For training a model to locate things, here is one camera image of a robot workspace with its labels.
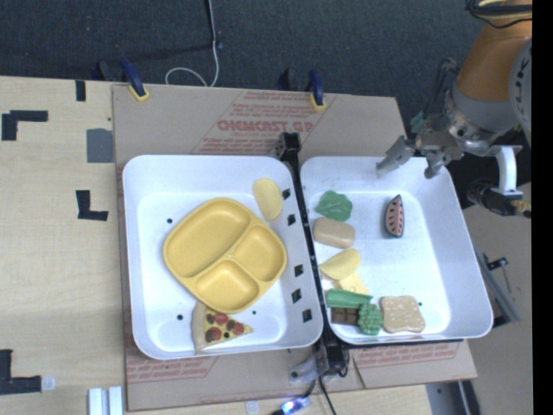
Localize green lettuce leaf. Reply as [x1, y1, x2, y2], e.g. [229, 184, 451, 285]
[313, 189, 353, 223]

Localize black block with wires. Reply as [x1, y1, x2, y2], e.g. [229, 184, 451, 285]
[317, 342, 349, 378]
[276, 131, 302, 163]

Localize white plastic tray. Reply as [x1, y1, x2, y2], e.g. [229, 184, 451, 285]
[299, 156, 495, 346]
[122, 154, 325, 361]

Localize brown chocolate bar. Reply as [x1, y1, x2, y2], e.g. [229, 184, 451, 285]
[329, 306, 361, 328]

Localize black cylinder on white bracket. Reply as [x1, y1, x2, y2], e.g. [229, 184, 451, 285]
[467, 144, 526, 218]

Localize brown cardboard board, red print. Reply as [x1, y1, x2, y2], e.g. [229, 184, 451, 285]
[111, 83, 479, 412]

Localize yellow divided plate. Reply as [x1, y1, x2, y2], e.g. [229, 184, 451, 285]
[162, 196, 289, 316]

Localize thin black rod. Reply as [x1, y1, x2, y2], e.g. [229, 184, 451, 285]
[288, 147, 334, 349]

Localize pizza slice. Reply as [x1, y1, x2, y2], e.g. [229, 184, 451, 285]
[190, 301, 255, 354]

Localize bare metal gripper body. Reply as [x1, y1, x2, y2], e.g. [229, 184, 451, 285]
[415, 105, 496, 161]

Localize red watermelon slice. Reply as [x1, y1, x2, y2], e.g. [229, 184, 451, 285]
[381, 194, 405, 239]

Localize tan toast slice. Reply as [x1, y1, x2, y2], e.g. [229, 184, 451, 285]
[378, 294, 427, 335]

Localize pale yellow potato chip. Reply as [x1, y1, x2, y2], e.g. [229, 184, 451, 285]
[251, 177, 284, 222]
[318, 248, 362, 282]

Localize yellow cheese slice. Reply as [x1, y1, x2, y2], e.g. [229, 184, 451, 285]
[332, 271, 371, 297]

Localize green celery stick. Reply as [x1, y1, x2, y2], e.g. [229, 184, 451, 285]
[324, 287, 374, 310]

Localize green grapes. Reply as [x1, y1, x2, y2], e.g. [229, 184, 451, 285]
[356, 302, 385, 337]

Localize tan bread roll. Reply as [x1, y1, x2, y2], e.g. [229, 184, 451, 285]
[312, 216, 357, 251]

